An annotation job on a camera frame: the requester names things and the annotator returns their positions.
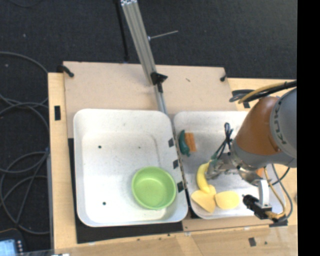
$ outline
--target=yellow cable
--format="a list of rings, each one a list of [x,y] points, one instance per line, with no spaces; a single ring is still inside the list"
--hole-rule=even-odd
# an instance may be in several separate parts
[[[239,104],[243,103],[246,99],[250,98],[251,96],[255,95],[255,94],[258,94],[260,92],[263,92],[265,90],[268,90],[268,89],[272,89],[274,87],[278,87],[278,86],[281,86],[283,85],[284,83],[283,82],[279,82],[279,83],[274,83],[274,84],[270,84],[270,85],[267,85],[267,86],[264,86],[264,87],[261,87],[259,89],[256,89],[252,92],[249,92],[248,94],[246,94],[242,99],[239,100]]]
[[[274,193],[275,197],[278,199],[278,201],[280,202],[281,206],[282,206],[282,212],[281,213],[275,213],[272,211],[266,211],[265,214],[270,218],[270,219],[279,219],[281,217],[283,217],[286,214],[286,207],[285,204],[282,202],[282,200],[280,199],[280,196],[278,195],[278,193],[276,192],[274,186],[271,184],[271,182],[269,181],[269,175],[267,172],[267,168],[264,168],[264,174],[265,174],[265,178],[268,181],[268,184],[272,190],[272,192]]]

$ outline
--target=metal pole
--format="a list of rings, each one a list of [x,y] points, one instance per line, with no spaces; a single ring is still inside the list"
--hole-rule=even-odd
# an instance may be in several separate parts
[[[133,39],[133,43],[142,65],[144,75],[150,85],[153,85],[151,78],[152,73],[156,73],[155,60],[150,48],[145,25],[143,23],[138,1],[137,0],[121,0],[125,19],[128,23],[129,30]],[[158,104],[158,109],[168,114],[167,107],[164,101],[163,93],[159,92],[158,86],[154,86],[155,96]]]

